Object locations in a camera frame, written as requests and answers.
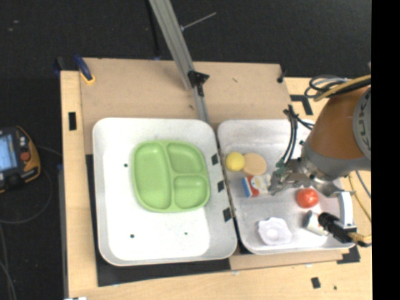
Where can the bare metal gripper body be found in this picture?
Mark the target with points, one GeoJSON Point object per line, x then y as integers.
{"type": "Point", "coordinates": [307, 180]}

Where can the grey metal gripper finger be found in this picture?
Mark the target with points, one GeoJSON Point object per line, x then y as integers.
{"type": "Point", "coordinates": [278, 177]}
{"type": "Point", "coordinates": [275, 188]}

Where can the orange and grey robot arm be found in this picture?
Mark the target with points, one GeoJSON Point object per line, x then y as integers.
{"type": "Point", "coordinates": [337, 127]}

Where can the red tomato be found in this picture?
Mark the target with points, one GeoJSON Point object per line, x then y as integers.
{"type": "Point", "coordinates": [307, 198]}

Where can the white plastic tray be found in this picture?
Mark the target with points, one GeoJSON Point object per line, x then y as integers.
{"type": "Point", "coordinates": [272, 208]}
{"type": "Point", "coordinates": [156, 230]}

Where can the red white blue carton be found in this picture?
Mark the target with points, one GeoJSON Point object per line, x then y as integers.
{"type": "Point", "coordinates": [253, 186]}

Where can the tan round biscuit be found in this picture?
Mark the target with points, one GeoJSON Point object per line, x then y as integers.
{"type": "Point", "coordinates": [255, 165]}

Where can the white bottle with grey cap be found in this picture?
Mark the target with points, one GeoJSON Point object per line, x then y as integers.
{"type": "Point", "coordinates": [311, 223]}

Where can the yellow ball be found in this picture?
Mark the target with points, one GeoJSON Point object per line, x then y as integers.
{"type": "Point", "coordinates": [234, 161]}

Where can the green divided plate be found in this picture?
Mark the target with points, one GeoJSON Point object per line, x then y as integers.
{"type": "Point", "coordinates": [156, 173]}

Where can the brown flat board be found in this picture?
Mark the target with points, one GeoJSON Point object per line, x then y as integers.
{"type": "Point", "coordinates": [140, 89]}

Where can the black cylinder on white bracket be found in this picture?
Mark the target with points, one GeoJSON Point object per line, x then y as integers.
{"type": "Point", "coordinates": [336, 227]}

